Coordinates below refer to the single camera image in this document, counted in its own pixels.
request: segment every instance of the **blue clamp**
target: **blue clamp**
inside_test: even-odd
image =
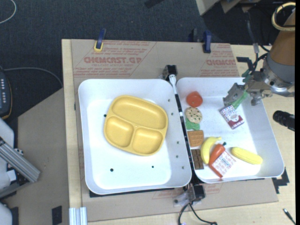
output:
[[[95,45],[94,45],[94,51],[99,53],[102,51],[103,49],[103,39],[106,35],[106,28],[103,28],[101,29],[100,31],[100,34],[99,34],[99,37],[98,37],[98,41],[95,42]]]
[[[210,43],[211,43],[211,33],[209,30],[206,30],[204,33],[203,33],[203,41],[204,41],[204,44],[203,44],[203,52],[204,53],[210,53],[211,50],[210,50]]]

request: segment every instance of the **banana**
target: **banana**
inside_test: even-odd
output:
[[[202,161],[205,164],[208,164],[210,160],[210,148],[212,147],[212,145],[216,143],[216,141],[221,139],[222,137],[208,137],[201,145],[200,154],[201,154]]]

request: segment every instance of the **black floor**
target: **black floor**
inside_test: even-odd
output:
[[[62,80],[61,40],[106,39],[187,42],[192,29],[212,33],[212,42],[250,45],[248,14],[240,7],[224,14],[217,3],[200,16],[195,0],[13,0],[14,17],[0,23],[0,66],[3,69],[46,69]],[[270,18],[273,2],[262,0],[249,13],[257,39],[271,45],[277,34]],[[10,0],[0,0],[0,22],[14,11]],[[13,94],[12,120],[60,89],[44,71],[6,71]]]

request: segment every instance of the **black pen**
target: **black pen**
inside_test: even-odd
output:
[[[285,212],[287,217],[296,225],[296,223],[295,223],[294,219],[292,218],[292,216],[290,215],[290,213],[285,208],[283,208],[283,211]]]

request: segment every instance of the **toy banana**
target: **toy banana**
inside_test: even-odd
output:
[[[216,141],[221,139],[221,137],[208,137],[201,145],[200,154],[202,161],[205,164],[208,164],[208,162],[210,161],[210,148],[216,143]]]
[[[233,147],[231,150],[231,153],[247,162],[247,163],[251,163],[251,164],[261,164],[263,162],[263,158],[255,153],[252,153],[246,149],[240,148],[240,147]]]

